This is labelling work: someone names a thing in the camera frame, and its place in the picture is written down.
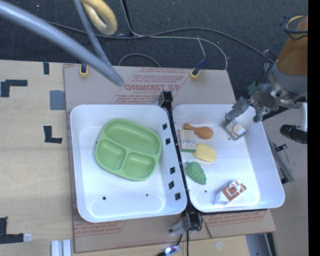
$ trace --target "green plate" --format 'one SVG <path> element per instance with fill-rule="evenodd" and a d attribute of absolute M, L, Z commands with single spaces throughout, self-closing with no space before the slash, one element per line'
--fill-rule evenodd
<path fill-rule="evenodd" d="M 143 181 L 154 173 L 161 150 L 161 140 L 154 131 L 124 119 L 113 119 L 102 129 L 95 159 L 110 173 Z"/>

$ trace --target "robotic arm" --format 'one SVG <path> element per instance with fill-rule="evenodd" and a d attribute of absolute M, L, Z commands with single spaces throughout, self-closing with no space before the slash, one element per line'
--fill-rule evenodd
<path fill-rule="evenodd" d="M 297 142 L 307 144 L 307 103 L 302 99 L 308 93 L 308 15 L 293 14 L 282 21 L 282 29 L 289 35 L 278 58 L 268 50 L 264 51 L 263 68 L 259 78 L 248 87 L 249 99 L 240 97 L 232 110 L 225 115 L 226 121 L 244 113 L 249 106 L 255 108 L 254 122 L 279 107 L 301 109 L 302 125 L 283 125 L 282 135 Z M 267 73 L 267 82 L 261 83 Z"/>

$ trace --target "yellow ring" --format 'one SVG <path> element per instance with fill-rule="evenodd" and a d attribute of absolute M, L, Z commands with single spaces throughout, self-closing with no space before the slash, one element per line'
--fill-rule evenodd
<path fill-rule="evenodd" d="M 114 12 L 103 0 L 80 0 L 94 26 L 104 35 L 113 35 L 118 29 Z"/>

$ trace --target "white tray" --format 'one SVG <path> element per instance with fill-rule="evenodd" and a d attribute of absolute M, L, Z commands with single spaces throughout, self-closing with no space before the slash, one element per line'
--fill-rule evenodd
<path fill-rule="evenodd" d="M 159 135 L 162 152 L 150 178 L 128 180 L 103 170 L 96 162 L 96 142 L 103 126 L 113 119 L 137 123 Z M 165 110 L 156 105 L 79 105 L 71 111 L 70 124 L 77 209 L 83 219 L 97 223 L 167 216 L 186 208 L 187 196 Z"/>
<path fill-rule="evenodd" d="M 231 109 L 229 104 L 185 104 L 173 110 L 177 134 L 184 123 L 213 130 L 211 139 L 197 136 L 196 143 L 214 148 L 215 162 L 200 160 L 190 152 L 181 153 L 184 166 L 186 162 L 200 163 L 207 178 L 206 185 L 201 185 L 186 177 L 192 205 L 204 213 L 281 206 L 285 194 L 262 122 L 253 122 L 255 110 L 250 106 L 236 118 L 246 129 L 246 134 L 234 140 L 225 129 L 225 113 Z M 236 179 L 240 179 L 247 190 L 226 205 L 214 204 L 217 193 Z"/>

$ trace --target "toy lemon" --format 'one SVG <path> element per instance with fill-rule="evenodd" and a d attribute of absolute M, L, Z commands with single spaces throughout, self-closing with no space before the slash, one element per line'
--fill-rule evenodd
<path fill-rule="evenodd" d="M 214 148 L 201 143 L 195 145 L 195 148 L 196 148 L 196 151 L 192 153 L 194 157 L 207 162 L 216 161 L 217 152 Z"/>

